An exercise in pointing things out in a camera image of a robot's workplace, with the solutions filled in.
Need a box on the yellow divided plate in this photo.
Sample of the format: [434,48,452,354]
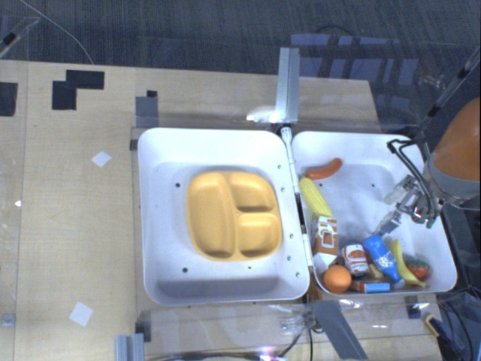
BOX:
[186,170,284,262]

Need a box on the yellow banana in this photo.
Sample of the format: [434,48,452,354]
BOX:
[388,238,428,290]

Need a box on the yellow toy corn cob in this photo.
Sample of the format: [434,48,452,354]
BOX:
[298,177,334,219]

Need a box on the orange and blue box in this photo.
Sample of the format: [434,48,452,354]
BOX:
[349,279,392,295]

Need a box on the red and white can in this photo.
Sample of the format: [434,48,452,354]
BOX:
[340,243,371,278]

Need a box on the blue plastic bottle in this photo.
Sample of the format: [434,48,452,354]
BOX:
[362,233,407,290]

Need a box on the orange and white carton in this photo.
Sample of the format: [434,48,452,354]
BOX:
[310,215,339,268]

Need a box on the orange toy sausage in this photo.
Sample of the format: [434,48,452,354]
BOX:
[304,157,343,181]

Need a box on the red toy strawberry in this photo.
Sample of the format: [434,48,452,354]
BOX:
[405,258,431,282]

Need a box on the orange toy fruit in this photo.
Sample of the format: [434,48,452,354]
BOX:
[322,264,353,295]

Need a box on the white plastic tray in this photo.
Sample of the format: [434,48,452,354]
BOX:
[291,130,458,297]
[136,126,311,307]

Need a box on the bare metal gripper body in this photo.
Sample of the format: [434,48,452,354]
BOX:
[398,178,443,225]

